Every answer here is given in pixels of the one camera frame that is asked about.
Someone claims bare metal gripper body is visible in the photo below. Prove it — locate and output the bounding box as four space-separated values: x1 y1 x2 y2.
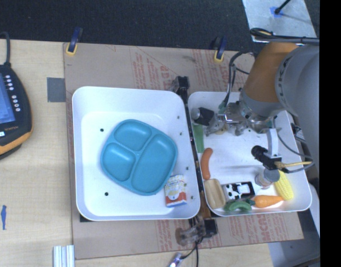
219 101 274 131

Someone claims black bottle with grey cap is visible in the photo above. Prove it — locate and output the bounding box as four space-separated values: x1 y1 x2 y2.
190 107 216 127

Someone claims white plastic tray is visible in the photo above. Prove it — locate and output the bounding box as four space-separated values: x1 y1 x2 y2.
187 91 313 217
72 86 201 222

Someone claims orange sausage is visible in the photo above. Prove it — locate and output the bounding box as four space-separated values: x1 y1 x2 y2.
200 147 214 181

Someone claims small can with grey lid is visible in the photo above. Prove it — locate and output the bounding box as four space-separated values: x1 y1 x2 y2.
254 167 280 190

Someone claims black and white carton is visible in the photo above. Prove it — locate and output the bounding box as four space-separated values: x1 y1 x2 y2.
221 181 256 202

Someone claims tan bread bun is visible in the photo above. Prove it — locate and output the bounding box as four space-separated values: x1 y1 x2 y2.
203 178 227 210

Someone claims yellow corn cob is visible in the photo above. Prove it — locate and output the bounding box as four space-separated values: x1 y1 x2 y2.
273 169 294 201

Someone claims orange carrot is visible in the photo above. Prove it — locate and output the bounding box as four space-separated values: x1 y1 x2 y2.
249 194 284 209

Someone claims orange and white carton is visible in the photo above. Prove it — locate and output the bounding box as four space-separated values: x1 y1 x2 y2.
164 174 188 208

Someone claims green curved vegetable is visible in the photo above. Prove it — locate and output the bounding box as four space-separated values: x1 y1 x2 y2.
223 199 253 214

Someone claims blue divided plate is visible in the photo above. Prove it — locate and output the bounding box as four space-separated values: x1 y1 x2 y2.
100 118 179 197

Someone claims brown cardboard board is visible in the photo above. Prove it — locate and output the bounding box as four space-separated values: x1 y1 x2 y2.
62 42 305 260

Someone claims black cylinder on white bracket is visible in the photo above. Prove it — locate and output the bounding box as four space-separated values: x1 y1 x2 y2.
250 128 284 171

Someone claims black block with thin wires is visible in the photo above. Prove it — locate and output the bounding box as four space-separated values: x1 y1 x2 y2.
204 217 218 238
171 76 191 95

